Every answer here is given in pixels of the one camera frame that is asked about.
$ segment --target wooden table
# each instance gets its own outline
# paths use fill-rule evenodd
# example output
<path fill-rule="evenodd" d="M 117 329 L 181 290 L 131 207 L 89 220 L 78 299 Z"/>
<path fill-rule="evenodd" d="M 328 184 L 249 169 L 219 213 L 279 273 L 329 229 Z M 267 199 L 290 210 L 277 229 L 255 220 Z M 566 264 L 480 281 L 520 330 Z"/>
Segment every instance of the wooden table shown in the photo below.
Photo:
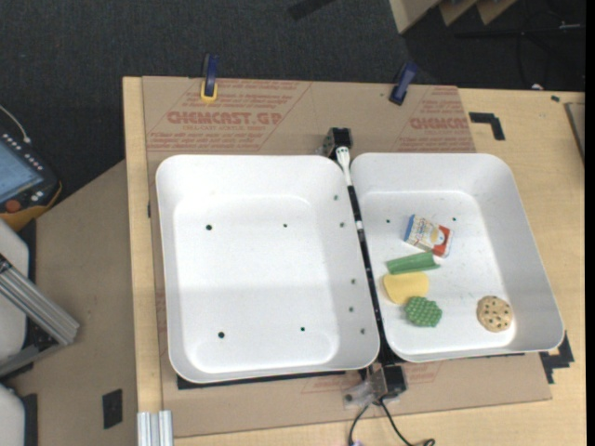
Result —
<path fill-rule="evenodd" d="M 149 187 L 144 147 L 142 80 L 124 79 L 126 164 L 139 411 L 163 409 L 152 276 Z M 575 362 L 556 370 L 553 400 L 445 413 L 399 416 L 406 438 L 461 444 L 586 444 L 585 168 L 563 103 L 584 93 L 461 89 L 467 112 L 494 113 L 505 141 L 489 125 L 472 124 L 478 152 L 512 169 L 568 333 Z M 346 444 L 349 423 L 332 423 L 177 439 L 176 445 L 262 446 Z M 363 420 L 366 446 L 399 444 L 386 419 Z"/>

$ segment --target wire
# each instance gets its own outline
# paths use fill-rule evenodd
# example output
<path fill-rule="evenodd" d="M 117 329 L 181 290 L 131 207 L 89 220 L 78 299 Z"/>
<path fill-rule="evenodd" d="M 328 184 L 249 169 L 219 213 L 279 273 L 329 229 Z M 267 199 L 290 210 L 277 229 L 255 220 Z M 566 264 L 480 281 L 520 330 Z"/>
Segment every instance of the wire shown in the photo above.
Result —
<path fill-rule="evenodd" d="M 2 111 L 4 114 L 6 114 L 10 118 L 10 120 L 13 123 L 15 123 L 15 125 L 19 128 L 20 132 L 22 133 L 22 141 L 25 142 L 26 144 L 31 145 L 31 139 L 27 135 L 27 131 L 22 126 L 22 124 L 19 122 L 19 120 L 14 115 L 12 115 L 8 111 L 8 109 L 6 109 L 2 104 L 0 104 L 0 111 Z"/>
<path fill-rule="evenodd" d="M 387 418 L 389 418 L 390 425 L 392 426 L 392 429 L 394 429 L 394 432 L 397 433 L 397 436 L 399 436 L 399 438 L 401 439 L 401 441 L 403 443 L 405 443 L 406 446 L 414 446 L 412 443 L 410 443 L 409 441 L 407 441 L 407 439 L 404 438 L 404 436 L 401 434 L 401 431 L 399 431 L 399 428 L 394 424 L 394 421 L 392 419 L 392 415 L 390 414 L 389 409 L 387 408 L 387 405 L 384 403 L 384 399 L 385 399 L 385 397 L 380 397 L 376 401 L 370 401 L 357 414 L 357 416 L 353 420 L 353 423 L 351 424 L 350 434 L 349 434 L 349 437 L 348 437 L 348 445 L 349 446 L 352 446 L 354 444 L 354 442 L 353 442 L 353 431 L 355 429 L 355 425 L 357 425 L 357 422 L 364 415 L 364 413 L 370 407 L 370 405 L 380 406 L 384 410 L 384 413 L 386 414 Z M 423 443 L 423 446 L 434 446 L 435 444 L 436 444 L 436 440 L 435 439 L 428 439 L 428 440 L 426 440 Z"/>

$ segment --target yellow toy cheese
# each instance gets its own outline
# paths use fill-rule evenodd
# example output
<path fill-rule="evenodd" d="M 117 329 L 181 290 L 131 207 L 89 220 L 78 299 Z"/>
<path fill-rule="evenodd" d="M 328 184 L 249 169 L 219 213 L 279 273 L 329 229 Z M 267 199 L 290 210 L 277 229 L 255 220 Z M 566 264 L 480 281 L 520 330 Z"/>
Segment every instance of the yellow toy cheese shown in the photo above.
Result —
<path fill-rule="evenodd" d="M 406 304 L 410 297 L 423 297 L 430 288 L 430 279 L 424 272 L 387 274 L 382 279 L 384 288 L 395 304 Z"/>

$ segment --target cardboard sheet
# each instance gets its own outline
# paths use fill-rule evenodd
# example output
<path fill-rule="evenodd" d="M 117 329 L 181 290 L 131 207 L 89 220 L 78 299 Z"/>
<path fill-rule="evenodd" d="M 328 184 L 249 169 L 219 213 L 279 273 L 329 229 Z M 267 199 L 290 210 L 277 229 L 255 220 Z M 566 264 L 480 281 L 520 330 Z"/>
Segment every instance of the cardboard sheet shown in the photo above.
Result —
<path fill-rule="evenodd" d="M 176 437 L 349 420 L 345 391 L 357 372 L 179 389 L 167 354 L 165 288 L 155 171 L 176 153 L 310 154 L 331 127 L 348 127 L 352 157 L 371 151 L 472 152 L 467 114 L 451 86 L 412 85 L 403 106 L 391 85 L 219 80 L 218 100 L 200 100 L 199 80 L 144 77 L 152 245 L 164 408 Z M 408 390 L 394 413 L 546 400 L 538 354 L 403 365 Z"/>

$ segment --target black fabric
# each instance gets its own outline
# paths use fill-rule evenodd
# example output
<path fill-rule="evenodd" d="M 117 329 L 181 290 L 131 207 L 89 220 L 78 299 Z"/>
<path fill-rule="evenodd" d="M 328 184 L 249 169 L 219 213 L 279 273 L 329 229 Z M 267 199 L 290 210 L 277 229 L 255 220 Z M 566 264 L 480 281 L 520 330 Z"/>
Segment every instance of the black fabric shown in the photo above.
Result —
<path fill-rule="evenodd" d="M 389 0 L 333 0 L 295 20 L 288 8 L 304 1 L 0 0 L 0 104 L 61 178 L 63 200 L 125 156 L 122 77 L 199 75 L 207 52 L 222 77 L 390 83 L 412 59 L 416 83 L 524 85 L 514 41 L 454 37 L 484 28 L 475 9 L 447 28 L 434 8 L 399 34 Z M 586 0 L 528 1 L 584 18 Z M 523 0 L 486 28 L 526 16 Z M 576 44 L 565 49 L 584 61 Z M 583 88 L 567 79 L 551 88 Z M 11 126 L 1 113 L 0 124 Z"/>

